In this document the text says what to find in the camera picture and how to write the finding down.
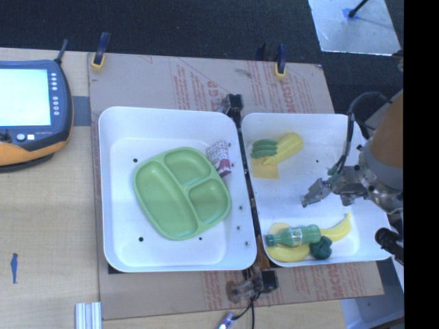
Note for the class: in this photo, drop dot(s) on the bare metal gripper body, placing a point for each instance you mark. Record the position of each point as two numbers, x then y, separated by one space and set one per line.
353 180

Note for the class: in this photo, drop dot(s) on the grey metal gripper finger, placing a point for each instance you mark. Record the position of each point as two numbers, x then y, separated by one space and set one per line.
349 199
313 193

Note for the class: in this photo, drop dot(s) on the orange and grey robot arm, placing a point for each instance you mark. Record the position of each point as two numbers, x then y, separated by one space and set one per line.
387 139

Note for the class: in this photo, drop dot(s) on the white plastic tray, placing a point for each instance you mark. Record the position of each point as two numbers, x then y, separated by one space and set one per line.
123 249
291 197

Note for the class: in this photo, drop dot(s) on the green plastic bottle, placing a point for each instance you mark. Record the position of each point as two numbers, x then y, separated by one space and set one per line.
296 235

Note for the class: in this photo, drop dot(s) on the yellow cheese slice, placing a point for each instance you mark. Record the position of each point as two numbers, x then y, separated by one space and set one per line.
264 171

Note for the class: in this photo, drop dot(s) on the yellow squeeze bottle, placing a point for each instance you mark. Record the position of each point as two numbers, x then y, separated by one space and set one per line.
289 144

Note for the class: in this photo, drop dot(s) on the green broccoli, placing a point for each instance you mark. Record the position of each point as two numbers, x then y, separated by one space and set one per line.
321 249

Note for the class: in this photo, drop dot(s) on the thin black and white rod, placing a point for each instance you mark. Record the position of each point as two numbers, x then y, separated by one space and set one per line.
252 204

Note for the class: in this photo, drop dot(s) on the green pea pods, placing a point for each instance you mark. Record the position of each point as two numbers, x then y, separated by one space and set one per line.
263 148

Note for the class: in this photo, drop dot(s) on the red and white carton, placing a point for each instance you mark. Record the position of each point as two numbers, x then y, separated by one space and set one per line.
219 153

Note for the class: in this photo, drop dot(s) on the green divided plate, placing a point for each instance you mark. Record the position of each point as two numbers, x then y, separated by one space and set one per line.
164 201

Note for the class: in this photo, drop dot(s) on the brown cardboard board red print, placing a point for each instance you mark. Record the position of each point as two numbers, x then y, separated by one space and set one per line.
147 77

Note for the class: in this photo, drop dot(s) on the black cylinder on white bracket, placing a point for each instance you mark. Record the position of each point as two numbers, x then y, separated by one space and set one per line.
387 240

